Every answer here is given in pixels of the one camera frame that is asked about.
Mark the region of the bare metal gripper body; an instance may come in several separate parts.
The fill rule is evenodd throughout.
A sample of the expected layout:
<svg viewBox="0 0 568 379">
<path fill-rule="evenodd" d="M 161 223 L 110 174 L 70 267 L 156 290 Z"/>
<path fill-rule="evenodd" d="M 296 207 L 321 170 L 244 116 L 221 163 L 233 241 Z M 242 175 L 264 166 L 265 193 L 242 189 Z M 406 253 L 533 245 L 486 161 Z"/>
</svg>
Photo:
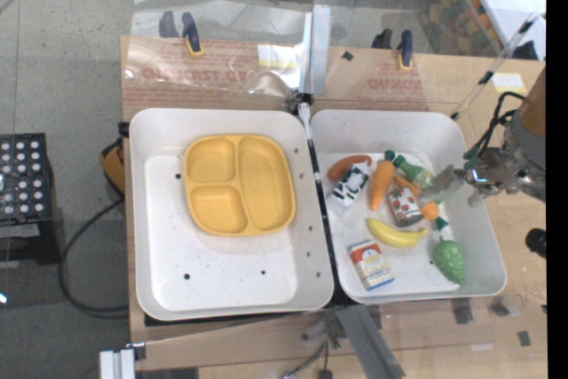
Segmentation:
<svg viewBox="0 0 568 379">
<path fill-rule="evenodd" d="M 498 193 L 524 193 L 546 201 L 544 148 L 473 146 L 463 156 L 466 181 L 484 197 Z"/>
</svg>

